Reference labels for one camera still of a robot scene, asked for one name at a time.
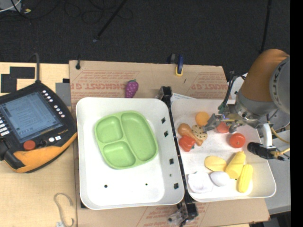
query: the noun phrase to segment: emergency stop button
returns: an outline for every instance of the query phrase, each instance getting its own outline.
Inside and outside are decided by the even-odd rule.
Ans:
[[[36,143],[33,140],[27,140],[23,143],[23,148],[25,151],[30,151],[36,148]]]

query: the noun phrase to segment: toy food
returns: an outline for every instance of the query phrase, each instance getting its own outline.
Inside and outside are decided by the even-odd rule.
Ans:
[[[191,131],[200,140],[205,141],[207,139],[207,134],[203,132],[202,126],[195,124],[193,127],[191,127]]]
[[[195,120],[199,126],[205,126],[207,125],[207,121],[209,120],[209,118],[210,116],[207,112],[198,112],[196,114]]]
[[[244,161],[246,159],[246,155],[244,151],[237,152],[230,163],[227,165],[225,172],[232,179],[238,179],[241,171],[243,169]]]
[[[178,133],[179,133],[181,136],[187,135],[187,136],[189,136],[189,137],[194,138],[198,146],[201,146],[202,143],[203,143],[203,140],[200,140],[198,137],[196,137],[196,136],[192,133],[190,126],[189,126],[188,124],[186,124],[186,123],[180,124],[180,126],[179,126],[179,128],[178,128]]]
[[[227,163],[224,159],[216,156],[206,157],[204,160],[204,165],[214,172],[225,171]]]
[[[195,139],[189,137],[188,135],[183,135],[182,138],[179,140],[179,145],[186,152],[189,152],[195,145],[195,143]]]
[[[229,126],[227,126],[225,122],[221,121],[221,123],[216,127],[216,130],[219,133],[228,133],[229,132]]]
[[[196,172],[194,174],[189,174],[188,185],[190,189],[196,193],[211,192],[214,188],[214,184],[206,172]]]
[[[136,81],[136,79],[128,81],[125,87],[125,97],[133,98],[138,89],[139,83]]]
[[[245,136],[241,133],[234,133],[229,138],[229,144],[234,148],[241,148],[245,143]]]
[[[246,164],[243,166],[241,175],[237,180],[239,192],[246,192],[248,190],[252,178],[252,170],[253,168],[250,164]]]
[[[228,176],[228,174],[223,171],[212,172],[209,176],[213,183],[218,187],[224,187],[230,181],[230,177]]]

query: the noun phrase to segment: red tomato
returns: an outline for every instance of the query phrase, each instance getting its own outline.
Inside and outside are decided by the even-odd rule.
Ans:
[[[245,136],[240,133],[234,133],[229,138],[229,144],[234,148],[241,148],[245,143]]]
[[[225,122],[221,122],[217,127],[216,127],[217,131],[219,133],[227,133],[229,131],[229,126],[226,125]]]

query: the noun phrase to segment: screen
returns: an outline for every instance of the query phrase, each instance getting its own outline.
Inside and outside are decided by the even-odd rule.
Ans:
[[[63,125],[39,92],[3,103],[0,111],[20,143]]]

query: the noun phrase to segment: green divided plate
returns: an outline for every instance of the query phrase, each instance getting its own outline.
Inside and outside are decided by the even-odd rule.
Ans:
[[[114,169],[139,166],[158,153],[158,143],[146,118],[136,111],[105,116],[95,124],[101,154]]]

